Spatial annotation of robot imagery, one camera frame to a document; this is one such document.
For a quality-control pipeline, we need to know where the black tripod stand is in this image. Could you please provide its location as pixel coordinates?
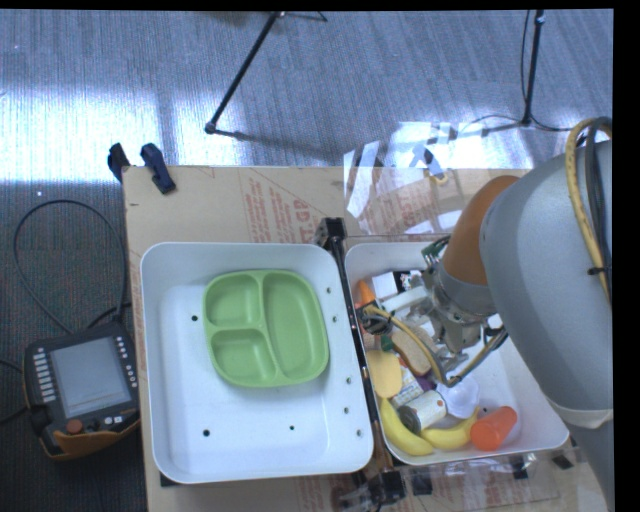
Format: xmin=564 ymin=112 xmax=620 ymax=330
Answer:
xmin=482 ymin=10 xmax=574 ymax=135
xmin=203 ymin=10 xmax=329 ymax=141

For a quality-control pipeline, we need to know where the yellow round biscuit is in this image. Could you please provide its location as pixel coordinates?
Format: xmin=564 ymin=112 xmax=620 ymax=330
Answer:
xmin=365 ymin=349 xmax=404 ymax=400

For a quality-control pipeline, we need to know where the white plastic tray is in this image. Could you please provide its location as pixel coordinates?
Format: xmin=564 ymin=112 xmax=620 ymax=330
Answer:
xmin=139 ymin=241 xmax=376 ymax=485
xmin=343 ymin=241 xmax=571 ymax=467

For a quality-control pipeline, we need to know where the thin black and white rod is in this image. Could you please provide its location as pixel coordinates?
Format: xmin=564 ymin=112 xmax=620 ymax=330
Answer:
xmin=328 ymin=238 xmax=392 ymax=469

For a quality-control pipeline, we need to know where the white can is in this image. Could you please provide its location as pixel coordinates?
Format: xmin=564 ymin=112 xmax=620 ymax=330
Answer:
xmin=397 ymin=389 xmax=448 ymax=436

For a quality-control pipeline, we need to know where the brown bread slice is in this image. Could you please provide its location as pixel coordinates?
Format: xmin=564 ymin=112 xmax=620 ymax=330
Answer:
xmin=390 ymin=328 xmax=433 ymax=378

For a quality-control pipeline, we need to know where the white box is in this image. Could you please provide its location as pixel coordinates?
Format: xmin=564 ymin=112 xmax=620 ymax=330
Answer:
xmin=370 ymin=271 xmax=400 ymax=302

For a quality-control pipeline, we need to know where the black block with thin wires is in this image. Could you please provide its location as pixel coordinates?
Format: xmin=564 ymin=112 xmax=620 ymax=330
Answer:
xmin=357 ymin=468 xmax=407 ymax=503
xmin=313 ymin=216 xmax=349 ymax=251

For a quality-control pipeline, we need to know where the white carton with print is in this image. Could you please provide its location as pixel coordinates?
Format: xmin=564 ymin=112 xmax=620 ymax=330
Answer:
xmin=389 ymin=368 xmax=425 ymax=409

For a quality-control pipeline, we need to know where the orange plastic bottle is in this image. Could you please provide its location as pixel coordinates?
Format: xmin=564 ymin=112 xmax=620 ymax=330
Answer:
xmin=469 ymin=405 xmax=519 ymax=453

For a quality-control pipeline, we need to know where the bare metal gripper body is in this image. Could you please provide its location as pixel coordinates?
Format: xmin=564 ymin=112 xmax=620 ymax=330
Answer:
xmin=432 ymin=293 xmax=497 ymax=357

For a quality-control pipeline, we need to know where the brown cardboard board red print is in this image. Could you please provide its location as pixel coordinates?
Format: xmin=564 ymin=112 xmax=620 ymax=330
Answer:
xmin=121 ymin=164 xmax=614 ymax=512

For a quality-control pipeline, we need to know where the yellow banana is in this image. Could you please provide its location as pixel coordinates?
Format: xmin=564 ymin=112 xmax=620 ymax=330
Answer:
xmin=420 ymin=406 xmax=482 ymax=452
xmin=378 ymin=396 xmax=435 ymax=457

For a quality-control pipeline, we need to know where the green divided plate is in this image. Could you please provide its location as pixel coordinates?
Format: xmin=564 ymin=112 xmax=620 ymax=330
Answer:
xmin=201 ymin=268 xmax=331 ymax=389

